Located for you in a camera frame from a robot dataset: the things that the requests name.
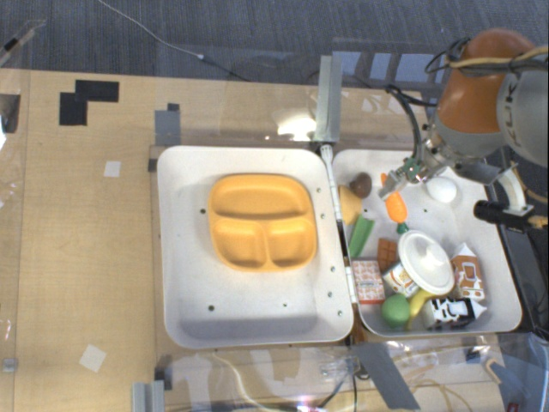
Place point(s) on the white can orange print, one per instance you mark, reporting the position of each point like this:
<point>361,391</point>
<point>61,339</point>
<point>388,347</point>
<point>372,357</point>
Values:
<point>399,279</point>

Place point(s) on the orange divided plate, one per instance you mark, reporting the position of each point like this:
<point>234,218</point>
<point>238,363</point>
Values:
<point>261,221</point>

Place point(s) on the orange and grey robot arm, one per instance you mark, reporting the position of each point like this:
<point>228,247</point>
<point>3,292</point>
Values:
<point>472,97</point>

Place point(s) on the green toy vegetable stalk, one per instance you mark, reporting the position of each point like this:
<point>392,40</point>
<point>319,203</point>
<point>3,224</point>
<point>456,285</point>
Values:
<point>360,236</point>

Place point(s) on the pink and white packet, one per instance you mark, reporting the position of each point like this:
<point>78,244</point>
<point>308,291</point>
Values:
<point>368,281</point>

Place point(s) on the brown and white carton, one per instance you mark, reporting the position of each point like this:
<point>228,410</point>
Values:
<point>468,273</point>

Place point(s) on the thin black and white rod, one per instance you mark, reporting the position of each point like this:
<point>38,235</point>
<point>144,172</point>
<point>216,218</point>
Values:
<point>334,191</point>

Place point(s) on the orange toy carrot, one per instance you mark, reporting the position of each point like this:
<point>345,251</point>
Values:
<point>396,207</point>

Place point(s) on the brown toy doughnut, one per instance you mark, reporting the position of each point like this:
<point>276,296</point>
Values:
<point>361,185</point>

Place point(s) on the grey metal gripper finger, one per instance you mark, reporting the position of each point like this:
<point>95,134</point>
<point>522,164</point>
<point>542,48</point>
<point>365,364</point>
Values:
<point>387,186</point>
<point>403,183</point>

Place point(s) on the green toy ball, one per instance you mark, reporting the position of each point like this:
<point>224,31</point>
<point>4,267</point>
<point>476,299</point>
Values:
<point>395,310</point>

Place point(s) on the brown toy chocolate bar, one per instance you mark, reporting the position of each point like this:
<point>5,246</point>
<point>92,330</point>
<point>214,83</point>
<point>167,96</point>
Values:
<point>387,253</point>

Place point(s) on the white toy egg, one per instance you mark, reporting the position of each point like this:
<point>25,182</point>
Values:
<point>442,189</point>

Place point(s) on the tan toy bread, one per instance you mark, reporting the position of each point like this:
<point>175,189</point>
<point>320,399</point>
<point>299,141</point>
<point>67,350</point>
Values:
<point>349,204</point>

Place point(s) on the white plastic tray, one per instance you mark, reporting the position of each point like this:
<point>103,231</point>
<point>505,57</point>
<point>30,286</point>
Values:
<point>257,307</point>
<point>480,316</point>

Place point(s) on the black cylinder on white bracket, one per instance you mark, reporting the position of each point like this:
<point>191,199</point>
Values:
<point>497,213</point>

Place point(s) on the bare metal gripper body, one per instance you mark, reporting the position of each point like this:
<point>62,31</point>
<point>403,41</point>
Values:
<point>433,161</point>

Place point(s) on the black and white cow carton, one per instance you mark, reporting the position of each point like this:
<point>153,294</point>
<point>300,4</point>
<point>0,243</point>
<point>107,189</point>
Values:
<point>450,312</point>

